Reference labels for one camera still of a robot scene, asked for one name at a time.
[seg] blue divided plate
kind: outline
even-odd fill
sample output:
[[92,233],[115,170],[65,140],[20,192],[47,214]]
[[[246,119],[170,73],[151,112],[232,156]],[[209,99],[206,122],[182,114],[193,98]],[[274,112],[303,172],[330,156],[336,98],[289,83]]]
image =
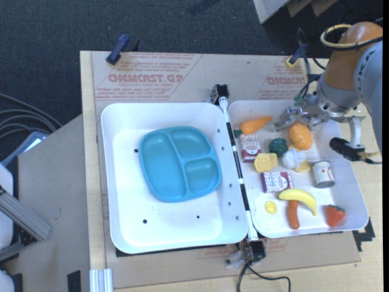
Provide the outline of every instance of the blue divided plate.
[[221,182],[212,144],[196,128],[172,127],[146,134],[140,141],[139,157],[151,191],[165,202],[205,196]]

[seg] blue clamp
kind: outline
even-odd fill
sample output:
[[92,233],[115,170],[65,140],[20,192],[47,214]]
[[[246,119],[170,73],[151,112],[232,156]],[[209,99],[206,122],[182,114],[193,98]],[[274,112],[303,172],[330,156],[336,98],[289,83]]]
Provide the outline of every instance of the blue clamp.
[[129,43],[129,36],[128,35],[122,35],[118,40],[115,45],[115,48],[112,50],[111,54],[107,57],[106,61],[112,65],[115,65],[117,61],[120,60],[120,55],[121,51],[123,51],[126,46]]
[[303,56],[303,51],[306,51],[307,49],[308,49],[308,45],[306,43],[303,43],[301,45],[301,48],[299,48],[295,54],[289,56],[286,59],[285,61],[286,67],[292,69],[296,65],[297,60]]

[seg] white plastic container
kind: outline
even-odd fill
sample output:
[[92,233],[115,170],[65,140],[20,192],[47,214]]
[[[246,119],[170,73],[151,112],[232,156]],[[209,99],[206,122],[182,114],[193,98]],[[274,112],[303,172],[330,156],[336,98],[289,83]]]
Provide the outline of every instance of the white plastic container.
[[[291,101],[281,100],[246,100],[236,101],[229,107],[229,115],[233,130],[239,129],[242,122],[261,116],[272,116],[273,120],[257,131],[261,143],[262,152],[269,152],[269,143],[278,137],[291,141],[288,129],[275,131],[274,123]],[[319,124],[316,130],[311,131],[313,144],[309,150],[305,150],[306,159],[311,163],[321,160],[331,162],[335,184],[329,188],[316,188],[316,181],[312,171],[296,172],[287,169],[278,159],[278,166],[272,169],[274,172],[289,171],[292,175],[294,188],[309,192],[317,202],[318,215],[313,216],[312,211],[304,204],[299,204],[297,215],[300,228],[293,230],[289,227],[286,210],[287,201],[279,200],[277,194],[264,193],[258,180],[259,174],[249,164],[241,164],[247,198],[252,213],[253,224],[256,230],[269,238],[289,237],[294,235],[320,234],[324,232],[352,231],[362,229],[368,223],[368,211],[358,185],[351,162],[342,155],[330,149],[329,142],[333,137],[341,137],[338,125],[334,121]],[[263,210],[266,201],[277,201],[277,217],[267,214]],[[339,206],[346,212],[346,217],[339,225],[329,227],[326,223],[325,207],[329,204]]]
[[[287,129],[275,131],[274,123],[290,101],[237,101],[231,104],[232,127],[238,130],[245,120],[270,115],[273,120],[257,131],[263,153],[269,142],[288,139]],[[210,103],[114,103],[102,112],[101,125],[108,184],[109,223],[116,248],[128,253],[237,243],[247,234],[248,222],[240,190],[233,151],[225,118]],[[194,127],[207,135],[215,149],[222,172],[220,186],[201,198],[164,203],[150,191],[142,173],[137,149],[149,132],[169,127]],[[287,202],[276,193],[264,193],[260,174],[252,164],[240,163],[255,229],[269,238],[358,230],[368,222],[368,212],[351,163],[329,148],[340,137],[335,122],[319,125],[312,132],[314,144],[306,151],[308,161],[329,160],[336,184],[315,187],[311,172],[286,169],[281,160],[272,171],[292,172],[294,187],[304,189],[317,200],[318,215],[304,205],[298,207],[300,228],[291,229],[286,218]],[[266,201],[277,204],[277,214],[264,211]],[[338,226],[326,224],[325,206],[333,204],[346,211]]]
[[[219,187],[201,198],[166,203],[150,191],[137,149],[154,130],[190,126],[210,140]],[[115,103],[102,112],[111,238],[128,253],[241,241],[248,225],[222,111],[209,103]]]

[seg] toy strawberry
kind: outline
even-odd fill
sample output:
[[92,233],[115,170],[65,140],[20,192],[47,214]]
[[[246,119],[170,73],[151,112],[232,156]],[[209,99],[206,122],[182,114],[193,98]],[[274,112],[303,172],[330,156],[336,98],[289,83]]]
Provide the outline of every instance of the toy strawberry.
[[332,204],[326,206],[327,224],[331,227],[335,226],[345,215],[346,213],[341,207]]

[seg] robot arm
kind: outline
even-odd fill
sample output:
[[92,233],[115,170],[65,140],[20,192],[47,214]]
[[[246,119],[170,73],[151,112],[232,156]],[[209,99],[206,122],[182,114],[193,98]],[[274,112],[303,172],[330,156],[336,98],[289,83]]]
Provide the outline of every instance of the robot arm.
[[[346,29],[339,42],[327,42],[327,34],[337,29]],[[348,122],[352,140],[350,143],[345,141],[351,148],[346,148],[349,151],[344,156],[352,161],[361,160],[358,154],[358,151],[364,151],[359,144],[361,118],[346,117],[345,114],[362,102],[372,117],[382,154],[382,36],[381,26],[369,22],[353,26],[338,25],[324,31],[321,41],[333,53],[325,71],[313,78],[317,81],[316,90],[313,94],[307,94],[305,88],[305,93],[295,99],[297,108],[288,107],[285,110],[275,124],[276,130],[290,126],[298,117],[310,128],[328,120]],[[336,144],[330,146],[339,152],[340,147]]]

